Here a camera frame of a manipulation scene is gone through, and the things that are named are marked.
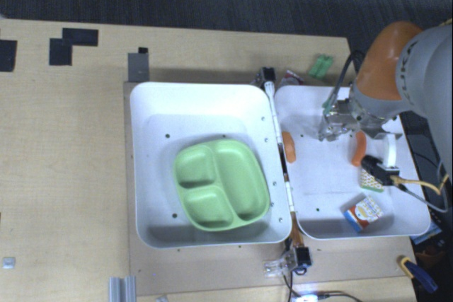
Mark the green plastic block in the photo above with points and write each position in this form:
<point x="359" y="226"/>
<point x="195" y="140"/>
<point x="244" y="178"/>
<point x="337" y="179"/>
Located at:
<point x="320" y="66"/>

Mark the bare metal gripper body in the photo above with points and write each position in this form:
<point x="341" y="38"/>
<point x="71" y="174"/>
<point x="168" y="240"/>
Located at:
<point x="345" y="115"/>

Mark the red and white packet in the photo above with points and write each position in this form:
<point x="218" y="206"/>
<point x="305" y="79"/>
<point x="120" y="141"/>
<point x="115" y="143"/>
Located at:
<point x="292" y="78"/>

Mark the orange carrot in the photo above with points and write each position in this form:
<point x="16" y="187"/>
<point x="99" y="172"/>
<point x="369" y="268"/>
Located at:
<point x="289" y="146"/>

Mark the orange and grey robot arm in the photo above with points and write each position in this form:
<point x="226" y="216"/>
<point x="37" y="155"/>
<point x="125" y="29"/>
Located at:
<point x="421" y="60"/>

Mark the small grey square block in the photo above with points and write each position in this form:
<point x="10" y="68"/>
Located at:
<point x="8" y="262"/>

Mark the white orange and blue carton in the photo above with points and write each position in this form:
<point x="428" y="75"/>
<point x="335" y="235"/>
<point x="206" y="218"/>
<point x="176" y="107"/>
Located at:
<point x="362" y="214"/>

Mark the green divided plate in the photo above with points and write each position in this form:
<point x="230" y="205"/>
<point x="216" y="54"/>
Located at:
<point x="226" y="184"/>

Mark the orange sausage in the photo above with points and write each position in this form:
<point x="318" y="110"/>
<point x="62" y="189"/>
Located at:
<point x="359" y="150"/>

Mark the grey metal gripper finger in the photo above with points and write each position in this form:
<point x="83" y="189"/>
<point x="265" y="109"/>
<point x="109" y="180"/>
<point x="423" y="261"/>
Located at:
<point x="325" y="133"/>
<point x="342" y="134"/>

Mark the white plastic tray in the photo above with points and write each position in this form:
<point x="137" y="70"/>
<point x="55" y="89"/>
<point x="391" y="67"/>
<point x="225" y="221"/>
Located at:
<point x="155" y="169"/>
<point x="325" y="187"/>

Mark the black cylinder on white bracket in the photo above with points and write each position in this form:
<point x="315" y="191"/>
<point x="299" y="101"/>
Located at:
<point x="379" y="169"/>

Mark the thin black and white rod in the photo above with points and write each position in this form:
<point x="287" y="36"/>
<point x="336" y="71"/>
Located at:
<point x="287" y="184"/>

